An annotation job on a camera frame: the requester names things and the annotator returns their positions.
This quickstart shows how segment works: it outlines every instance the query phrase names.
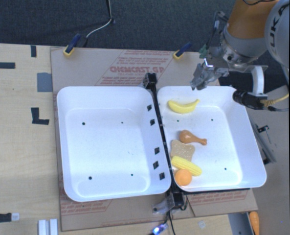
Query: wooden table surface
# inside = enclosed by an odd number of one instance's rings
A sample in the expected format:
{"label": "wooden table surface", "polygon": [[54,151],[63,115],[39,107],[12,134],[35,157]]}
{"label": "wooden table surface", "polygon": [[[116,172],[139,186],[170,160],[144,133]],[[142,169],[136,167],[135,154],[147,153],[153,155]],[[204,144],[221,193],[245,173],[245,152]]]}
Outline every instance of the wooden table surface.
{"label": "wooden table surface", "polygon": [[[0,62],[16,64],[15,69],[0,69],[0,213],[20,214],[19,221],[0,223],[0,234],[33,235],[38,220],[60,218],[53,95],[37,91],[37,73],[51,73],[50,47],[37,46],[37,58],[31,58],[28,45],[0,44]],[[40,109],[40,118],[49,119],[49,125],[32,124],[32,107]],[[59,228],[59,233],[146,235],[156,225],[73,232]],[[177,235],[232,235],[228,215],[174,220],[173,225]],[[169,228],[163,234],[173,233]]]}

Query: toy orange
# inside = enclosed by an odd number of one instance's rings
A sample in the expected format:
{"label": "toy orange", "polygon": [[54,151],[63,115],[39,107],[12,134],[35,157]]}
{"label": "toy orange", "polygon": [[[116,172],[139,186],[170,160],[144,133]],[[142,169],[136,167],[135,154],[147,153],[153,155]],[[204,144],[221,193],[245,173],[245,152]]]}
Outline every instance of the toy orange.
{"label": "toy orange", "polygon": [[175,181],[179,186],[186,186],[190,184],[193,179],[193,175],[189,170],[179,169],[175,173]]}

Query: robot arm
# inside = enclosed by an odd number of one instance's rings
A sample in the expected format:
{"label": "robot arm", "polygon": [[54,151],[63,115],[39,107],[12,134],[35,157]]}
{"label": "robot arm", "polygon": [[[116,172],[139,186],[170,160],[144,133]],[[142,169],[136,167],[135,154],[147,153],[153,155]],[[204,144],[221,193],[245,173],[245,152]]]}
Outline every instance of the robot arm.
{"label": "robot arm", "polygon": [[[210,38],[200,50],[204,62],[197,65],[190,82],[192,89],[202,90],[209,82],[228,76],[230,71],[251,72],[254,87],[249,93],[250,100],[257,100],[257,96],[265,100],[263,71],[267,66],[254,66],[252,62],[269,50],[272,57],[289,70],[289,3],[290,0],[236,0],[229,19],[223,12],[216,13],[212,36],[219,20],[226,22],[220,45],[211,47]],[[257,102],[247,106],[263,108],[263,104]]]}

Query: cardboard sheet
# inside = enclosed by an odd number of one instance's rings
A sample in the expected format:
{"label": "cardboard sheet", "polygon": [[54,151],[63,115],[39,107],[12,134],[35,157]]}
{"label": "cardboard sheet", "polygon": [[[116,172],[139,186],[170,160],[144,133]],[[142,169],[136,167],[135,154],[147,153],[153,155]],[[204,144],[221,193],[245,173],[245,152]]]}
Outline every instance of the cardboard sheet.
{"label": "cardboard sheet", "polygon": [[[160,203],[164,194],[85,203],[68,198],[63,188],[56,96],[66,86],[138,86],[148,72],[156,73],[157,89],[187,86],[202,59],[196,52],[186,52],[181,59],[175,60],[171,51],[94,48],[76,48],[66,58],[63,49],[51,49],[62,231],[163,221],[165,216],[153,214],[152,205]],[[173,219],[257,209],[251,189],[192,194],[188,195],[188,200],[187,209],[174,212]]]}

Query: blue clamp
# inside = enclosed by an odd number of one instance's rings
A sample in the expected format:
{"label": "blue clamp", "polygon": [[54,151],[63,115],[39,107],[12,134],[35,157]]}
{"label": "blue clamp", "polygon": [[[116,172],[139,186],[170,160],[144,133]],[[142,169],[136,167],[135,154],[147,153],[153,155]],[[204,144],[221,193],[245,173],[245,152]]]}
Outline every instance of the blue clamp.
{"label": "blue clamp", "polygon": [[192,44],[190,42],[188,42],[182,48],[180,48],[179,50],[175,51],[173,53],[173,58],[175,58],[177,60],[180,59],[183,56],[184,52],[187,51],[191,47],[191,45]]}
{"label": "blue clamp", "polygon": [[80,40],[81,35],[79,33],[77,33],[73,39],[71,40],[71,42],[68,44],[68,46],[64,49],[63,54],[66,57],[69,57],[72,55],[72,53],[74,52],[74,47],[76,47],[77,42]]}

